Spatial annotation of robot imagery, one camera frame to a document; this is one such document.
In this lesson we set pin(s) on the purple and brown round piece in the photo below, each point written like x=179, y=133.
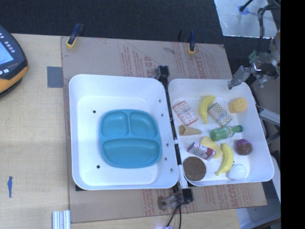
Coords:
x=244, y=147

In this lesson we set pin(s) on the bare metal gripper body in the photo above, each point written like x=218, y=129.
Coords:
x=267, y=68

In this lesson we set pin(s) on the green bottle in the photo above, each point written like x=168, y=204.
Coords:
x=221, y=133

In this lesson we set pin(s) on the tan waffle cone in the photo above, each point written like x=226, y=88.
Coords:
x=189, y=130

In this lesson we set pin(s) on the green and orange patterned carton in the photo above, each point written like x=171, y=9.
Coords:
x=219, y=114

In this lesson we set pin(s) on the blue divided plate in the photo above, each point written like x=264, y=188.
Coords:
x=131, y=151

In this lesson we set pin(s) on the yellow banana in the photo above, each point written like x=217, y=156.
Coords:
x=227, y=159
x=205, y=107

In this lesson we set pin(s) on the white plastic tray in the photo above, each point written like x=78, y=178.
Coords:
x=119, y=89
x=258, y=161

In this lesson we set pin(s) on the brown cardboard board red print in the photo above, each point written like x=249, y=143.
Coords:
x=100, y=56

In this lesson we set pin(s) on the yellow pear-shaped piece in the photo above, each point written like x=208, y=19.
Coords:
x=207, y=142

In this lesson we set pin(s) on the brown round biscuit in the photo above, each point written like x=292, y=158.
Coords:
x=194, y=168

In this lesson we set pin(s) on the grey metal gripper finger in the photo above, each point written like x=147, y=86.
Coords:
x=238, y=75

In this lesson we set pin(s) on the orange and white carton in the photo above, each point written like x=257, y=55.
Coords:
x=185, y=113

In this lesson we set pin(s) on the yellow corn piece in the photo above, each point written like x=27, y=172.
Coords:
x=237, y=105

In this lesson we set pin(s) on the white egg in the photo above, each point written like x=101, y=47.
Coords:
x=237, y=172

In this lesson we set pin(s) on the thin black and white rod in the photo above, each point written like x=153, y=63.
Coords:
x=176, y=149

